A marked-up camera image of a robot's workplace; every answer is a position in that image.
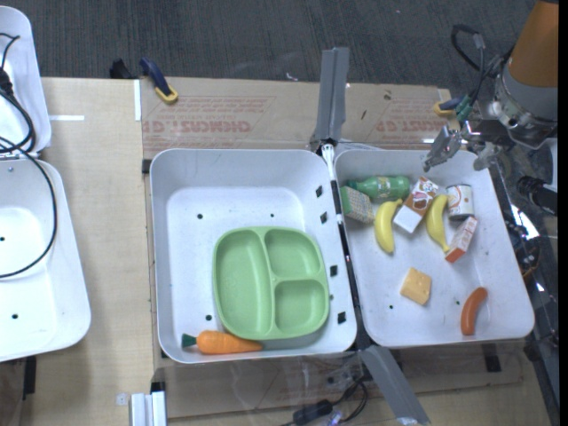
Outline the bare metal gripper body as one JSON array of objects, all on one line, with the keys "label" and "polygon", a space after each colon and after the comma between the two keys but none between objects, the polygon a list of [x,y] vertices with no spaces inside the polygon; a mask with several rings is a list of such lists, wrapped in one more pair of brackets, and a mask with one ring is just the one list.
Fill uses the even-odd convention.
[{"label": "bare metal gripper body", "polygon": [[556,135],[557,120],[537,116],[514,101],[478,101],[467,117],[464,138],[495,145],[540,148]]}]

